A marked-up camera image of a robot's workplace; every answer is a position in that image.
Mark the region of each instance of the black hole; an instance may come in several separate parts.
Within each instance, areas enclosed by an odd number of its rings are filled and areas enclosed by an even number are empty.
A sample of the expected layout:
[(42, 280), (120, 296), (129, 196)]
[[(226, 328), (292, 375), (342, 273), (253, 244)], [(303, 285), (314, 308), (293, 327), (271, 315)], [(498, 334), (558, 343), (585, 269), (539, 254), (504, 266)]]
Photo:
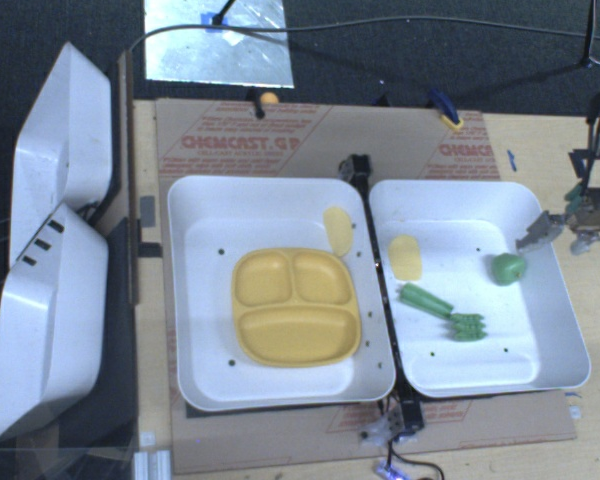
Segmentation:
[(36, 238), (36, 241), (33, 243), (40, 247), (40, 249), (44, 249), (45, 251), (51, 249), (51, 244), (48, 244), (47, 242), (45, 242), (44, 240), (40, 240), (39, 238)]
[(47, 224), (51, 229), (57, 231), (58, 233), (64, 233), (64, 226), (55, 220), (50, 220), (49, 224)]

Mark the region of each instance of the black carpet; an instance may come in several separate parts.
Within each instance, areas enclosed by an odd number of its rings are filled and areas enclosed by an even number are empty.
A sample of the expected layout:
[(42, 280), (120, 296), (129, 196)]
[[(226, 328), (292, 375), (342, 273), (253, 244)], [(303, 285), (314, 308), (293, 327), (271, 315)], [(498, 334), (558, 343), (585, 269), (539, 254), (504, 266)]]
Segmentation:
[[(283, 0), (288, 26), (389, 15), (489, 20), (582, 34), (590, 0)], [(58, 52), (72, 42), (107, 71), (144, 32), (143, 0), (0, 0), (0, 219), (8, 216), (12, 151)], [(598, 29), (600, 36), (600, 0)], [(580, 66), (584, 37), (412, 21), (290, 37), (296, 88), (284, 102), (419, 107), (437, 87), (461, 109), (584, 116), (600, 67)], [(600, 59), (600, 41), (594, 54)], [(237, 99), (246, 89), (148, 83), (136, 55), (138, 98)], [(6, 227), (0, 227), (0, 236)], [(0, 243), (0, 279), (6, 272)]]

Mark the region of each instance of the cardboard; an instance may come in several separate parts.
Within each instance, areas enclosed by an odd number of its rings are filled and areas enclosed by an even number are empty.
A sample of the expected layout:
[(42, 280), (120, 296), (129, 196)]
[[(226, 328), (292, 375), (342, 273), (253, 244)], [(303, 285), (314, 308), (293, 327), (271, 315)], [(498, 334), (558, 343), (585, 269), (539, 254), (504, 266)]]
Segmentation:
[[(462, 112), (452, 131), (436, 110), (159, 100), (157, 150), (162, 222), (166, 194), (190, 174), (336, 177), (350, 154), (369, 154), (381, 179), (499, 179), (479, 112)], [(360, 429), (380, 417), (375, 403), (228, 414), (188, 407), (177, 387), (173, 279), (162, 226), (174, 473), (244, 469), (382, 455)], [(560, 391), (423, 404), (425, 428), (399, 452), (573, 439)]]

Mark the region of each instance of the wooden tabletop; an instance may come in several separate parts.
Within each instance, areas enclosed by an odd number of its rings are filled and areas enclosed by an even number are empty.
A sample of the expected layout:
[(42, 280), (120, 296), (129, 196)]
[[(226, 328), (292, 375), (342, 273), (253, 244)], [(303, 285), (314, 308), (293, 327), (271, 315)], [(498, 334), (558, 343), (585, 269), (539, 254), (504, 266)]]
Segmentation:
[[(576, 178), (569, 161), (572, 149), (586, 147), (583, 118), (487, 114), (489, 138), (503, 180), (527, 186), (543, 208), (560, 213), (564, 194)], [(135, 162), (138, 194), (156, 193), (155, 108), (137, 101), (135, 113)], [(516, 171), (509, 154), (514, 155)], [(600, 162), (591, 186), (600, 186)], [(160, 226), (147, 231), (146, 241), (161, 241)], [(600, 478), (600, 243), (591, 251), (573, 256), (574, 237), (565, 231), (554, 248), (576, 312), (592, 363), (589, 381), (569, 397), (579, 415), (577, 439), (530, 445), (482, 448), (419, 454), (414, 460), (438, 464), (447, 479), (582, 479)], [(140, 303), (136, 307), (139, 431), (141, 446), (168, 449), (171, 445), (169, 387), (164, 319), (164, 286), (159, 258), (143, 258), (139, 264)], [(378, 459), (280, 466), (239, 471), (177, 476), (179, 480), (369, 480), (377, 478)], [(412, 478), (432, 478), (426, 467), (399, 467)]]

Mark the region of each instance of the green toy vegetable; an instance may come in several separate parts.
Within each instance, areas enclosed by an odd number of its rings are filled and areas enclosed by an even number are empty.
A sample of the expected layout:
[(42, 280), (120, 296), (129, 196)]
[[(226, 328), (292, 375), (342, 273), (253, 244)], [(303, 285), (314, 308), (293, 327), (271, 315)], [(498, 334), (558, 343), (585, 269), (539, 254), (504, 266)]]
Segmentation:
[(527, 262), (522, 256), (504, 253), (493, 258), (491, 271), (496, 283), (507, 286), (518, 281), (527, 270)]

